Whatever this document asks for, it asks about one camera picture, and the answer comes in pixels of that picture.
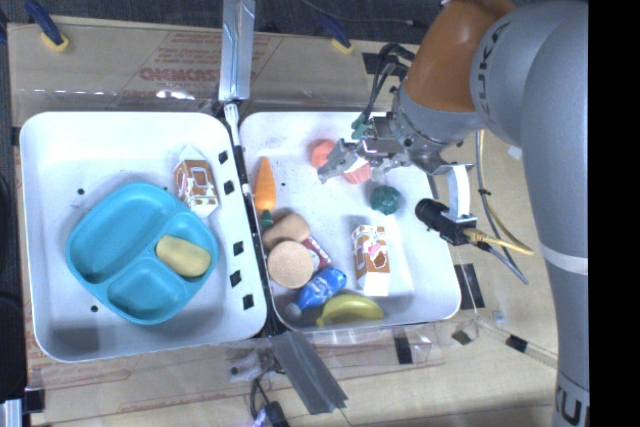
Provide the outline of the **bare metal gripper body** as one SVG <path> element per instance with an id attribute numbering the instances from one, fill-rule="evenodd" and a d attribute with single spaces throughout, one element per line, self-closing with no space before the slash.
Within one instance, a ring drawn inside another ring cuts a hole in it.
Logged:
<path id="1" fill-rule="evenodd" d="M 404 115 L 359 115 L 356 140 L 356 153 L 381 171 L 414 166 L 435 174 L 442 166 L 442 143 L 416 129 Z"/>

